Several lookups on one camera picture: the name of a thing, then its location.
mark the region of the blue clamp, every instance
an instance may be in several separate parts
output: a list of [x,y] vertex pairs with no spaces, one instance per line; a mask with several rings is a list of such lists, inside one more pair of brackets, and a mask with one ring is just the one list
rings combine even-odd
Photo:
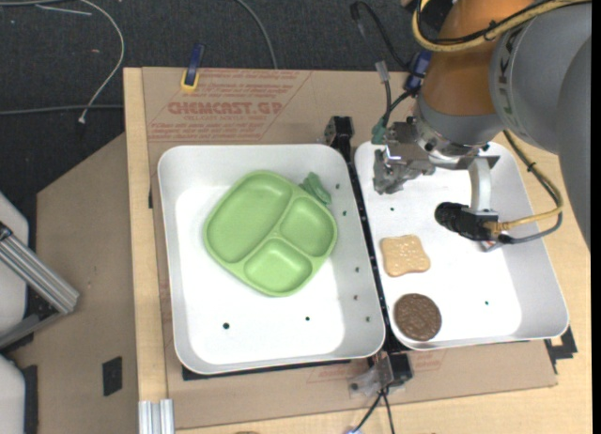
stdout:
[[417,74],[409,75],[409,77],[405,81],[405,85],[404,85],[404,88],[406,90],[409,90],[409,91],[416,90],[417,88],[419,88],[421,86],[422,79],[425,75],[425,71],[427,70],[428,66],[430,65],[431,58],[432,58],[432,52],[430,52],[428,50],[424,50],[415,55],[415,57],[413,58],[413,61],[411,62],[411,73],[417,73]]
[[198,77],[200,72],[198,69],[205,56],[205,45],[202,43],[195,43],[192,49],[192,55],[190,56],[190,64],[188,69],[181,75],[180,85],[184,90],[195,90],[198,86]]

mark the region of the cookie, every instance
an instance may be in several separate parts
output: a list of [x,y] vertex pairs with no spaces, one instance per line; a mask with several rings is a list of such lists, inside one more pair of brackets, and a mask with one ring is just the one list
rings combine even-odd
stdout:
[[430,268],[430,257],[416,235],[387,237],[380,242],[380,249],[384,257],[384,271],[391,277],[424,272]]
[[430,340],[439,333],[442,316],[437,305],[422,294],[407,294],[394,305],[394,322],[408,338]]

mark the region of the white cable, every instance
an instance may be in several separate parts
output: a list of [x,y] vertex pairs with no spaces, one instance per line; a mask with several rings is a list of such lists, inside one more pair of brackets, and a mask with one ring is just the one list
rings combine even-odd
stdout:
[[[113,17],[111,15],[109,15],[104,9],[102,9],[101,7],[99,7],[98,5],[96,5],[95,3],[90,2],[89,0],[78,0],[78,1],[80,1],[82,3],[85,3],[86,5],[94,8],[95,10],[99,11],[102,15],[104,15],[108,19],[108,21],[111,23],[111,25],[113,26],[113,28],[115,29],[116,33],[119,35],[119,41],[121,42],[121,55],[119,56],[119,59],[117,60],[117,62],[115,64],[115,67],[113,68],[113,70],[111,71],[111,73],[109,73],[109,76],[106,77],[106,79],[104,80],[104,82],[102,82],[102,84],[100,85],[100,87],[98,88],[98,90],[96,90],[96,92],[94,93],[94,95],[92,96],[92,98],[90,99],[90,101],[88,102],[87,106],[89,107],[92,103],[94,103],[94,101],[96,100],[96,98],[98,97],[98,95],[101,93],[101,91],[107,86],[107,84],[115,76],[115,74],[117,73],[117,71],[121,68],[121,64],[123,63],[123,59],[125,57],[125,40],[123,39],[123,33],[121,33],[121,29],[116,24],[116,22],[113,19]],[[73,13],[74,12],[74,11],[65,10],[65,9],[58,9],[58,8],[55,8],[54,10],[61,11],[63,13]],[[84,123],[85,124],[85,116],[87,115],[87,111],[88,111],[88,109],[85,108],[84,111],[82,112],[82,114],[80,115],[80,117],[78,118],[78,121],[80,123]]]

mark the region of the white tray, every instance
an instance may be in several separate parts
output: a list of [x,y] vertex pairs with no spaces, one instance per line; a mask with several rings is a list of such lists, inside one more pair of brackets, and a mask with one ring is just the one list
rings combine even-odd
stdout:
[[23,434],[25,380],[22,372],[0,355],[0,432]]
[[[541,240],[507,245],[485,253],[478,242],[460,237],[434,219],[444,201],[470,203],[467,171],[437,169],[405,184],[404,190],[380,195],[373,188],[374,152],[378,146],[361,145],[355,155],[363,200],[373,236],[384,297],[394,335],[412,349],[509,342],[561,335],[568,315],[555,272]],[[487,155],[501,158],[491,171],[492,208],[507,221],[532,214],[532,208],[513,155],[491,144]],[[538,232],[535,224],[511,234]],[[431,260],[426,272],[391,277],[383,268],[379,243],[386,237],[417,235]],[[396,301],[420,293],[439,307],[442,326],[427,342],[404,336],[393,319]]]
[[[319,175],[330,192],[338,240],[316,276],[273,298],[222,268],[202,241],[210,211],[244,175],[267,169],[301,183]],[[364,358],[385,328],[375,279],[342,156],[322,145],[182,146],[163,154],[159,183],[179,360],[219,374]]]
[[[29,224],[23,215],[0,193],[0,221],[13,235],[27,244]],[[27,283],[0,260],[0,334],[16,326],[27,307]]]

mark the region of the cardboard sheet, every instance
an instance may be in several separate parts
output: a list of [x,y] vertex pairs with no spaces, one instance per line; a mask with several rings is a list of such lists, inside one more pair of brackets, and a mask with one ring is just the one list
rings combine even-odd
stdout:
[[[202,380],[184,380],[173,347],[169,278],[156,166],[170,147],[193,144],[292,144],[323,140],[332,116],[351,116],[353,145],[369,139],[384,112],[385,95],[375,72],[201,70],[196,91],[180,89],[181,69],[144,68],[149,165],[162,300],[169,396],[177,428],[364,407],[348,380],[367,369],[365,360]],[[393,95],[405,75],[392,74]],[[411,111],[400,105],[393,120]],[[412,351],[414,379],[391,395],[392,403],[477,395],[554,385],[557,380],[542,341]]]
[[[38,195],[38,255],[80,292],[72,314],[11,353],[38,366],[38,434],[136,430],[125,147],[121,135]],[[122,388],[105,395],[102,365],[119,357]]]

